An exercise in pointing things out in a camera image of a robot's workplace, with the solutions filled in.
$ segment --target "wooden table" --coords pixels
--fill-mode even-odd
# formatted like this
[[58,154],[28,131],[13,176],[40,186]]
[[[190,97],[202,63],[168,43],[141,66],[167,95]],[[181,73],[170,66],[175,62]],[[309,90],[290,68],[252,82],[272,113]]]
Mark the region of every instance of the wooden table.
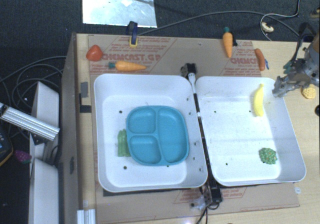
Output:
[[[89,80],[88,62],[85,54],[88,44],[87,35],[78,35],[77,40],[78,53],[78,83]],[[261,75],[276,79],[278,75],[283,76],[283,65],[292,57],[296,43],[293,42],[262,42],[253,41],[254,48],[260,48],[269,62],[269,70],[264,70]],[[300,207],[261,210],[251,212],[240,212],[232,214],[215,214],[209,215],[208,223],[212,224],[250,224],[250,223],[317,223],[320,219],[320,158],[319,158],[319,117],[315,115],[314,109],[319,104],[319,89],[317,88],[315,99],[305,99],[300,90],[288,92],[285,96],[287,109],[293,124],[296,137],[301,148],[305,161],[307,175],[304,180],[296,183],[295,186],[301,189],[299,194]],[[83,99],[83,104],[90,104],[90,99]],[[82,195],[88,202],[86,208],[95,208],[95,191],[94,191],[94,164],[92,140],[92,118],[91,114],[81,114],[80,120],[80,148],[81,148],[81,165],[85,175],[82,178]],[[134,222],[141,224],[156,223],[196,223],[198,217],[176,218],[166,220],[152,220],[143,222]]]

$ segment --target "black fabric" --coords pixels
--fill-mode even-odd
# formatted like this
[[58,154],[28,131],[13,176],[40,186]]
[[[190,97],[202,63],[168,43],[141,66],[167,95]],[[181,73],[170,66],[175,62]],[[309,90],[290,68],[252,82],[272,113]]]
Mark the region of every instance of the black fabric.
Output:
[[[297,0],[154,0],[158,27],[185,18],[217,11],[256,11],[292,15]],[[319,0],[301,0],[300,15],[283,19],[298,31],[303,22],[319,30],[319,22],[309,13],[319,7]],[[266,40],[260,31],[261,16],[252,14],[223,14],[193,20],[166,28],[150,36],[221,38],[223,28],[229,26],[237,39]],[[296,41],[297,37],[284,26],[266,19],[275,32],[275,41]],[[139,28],[138,32],[148,29]],[[71,32],[97,34],[125,34],[126,27],[85,25],[82,23],[82,0],[0,0],[0,77],[36,60],[63,56],[67,53]],[[55,65],[63,67],[63,61]],[[30,75],[42,75],[35,70]],[[5,82],[11,92],[15,78]],[[4,87],[0,84],[0,102],[8,104]],[[28,141],[22,136],[12,138],[15,149],[28,151]],[[0,167],[0,223],[27,223],[29,167],[12,157]]]

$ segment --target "blue plate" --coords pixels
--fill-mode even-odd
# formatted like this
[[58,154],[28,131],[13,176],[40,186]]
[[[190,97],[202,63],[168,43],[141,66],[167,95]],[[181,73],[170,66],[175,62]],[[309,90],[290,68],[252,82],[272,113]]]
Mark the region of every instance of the blue plate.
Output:
[[185,160],[189,139],[182,114],[168,106],[142,106],[127,116],[132,158],[144,165],[173,165]]

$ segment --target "carrot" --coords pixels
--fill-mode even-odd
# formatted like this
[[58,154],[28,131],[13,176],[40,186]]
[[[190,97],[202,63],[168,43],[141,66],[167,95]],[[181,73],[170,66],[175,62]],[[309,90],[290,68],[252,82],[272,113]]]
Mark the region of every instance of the carrot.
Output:
[[226,55],[230,58],[232,56],[233,36],[229,30],[229,27],[224,28],[224,35],[222,37],[223,44],[225,46]]
[[259,65],[259,70],[263,71],[266,68],[266,62],[265,62],[265,58],[264,55],[262,54],[260,49],[255,49],[254,50],[255,56],[258,59],[258,65]]
[[118,71],[123,71],[123,72],[139,71],[147,68],[146,66],[139,65],[132,62],[126,62],[126,61],[117,61],[116,63],[109,63],[110,69],[114,67]]
[[93,45],[86,53],[86,58],[89,61],[99,61],[103,55],[101,48],[98,45]]

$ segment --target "yellow toy banana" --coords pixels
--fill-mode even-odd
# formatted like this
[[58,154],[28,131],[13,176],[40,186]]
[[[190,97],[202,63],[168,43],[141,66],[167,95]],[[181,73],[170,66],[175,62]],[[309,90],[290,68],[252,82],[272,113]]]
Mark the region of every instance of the yellow toy banana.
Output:
[[263,116],[264,115],[264,106],[263,106],[263,102],[264,102],[264,86],[263,84],[260,84],[260,87],[257,89],[257,91],[254,94],[254,99],[253,99],[253,109],[255,111],[255,114],[257,116]]

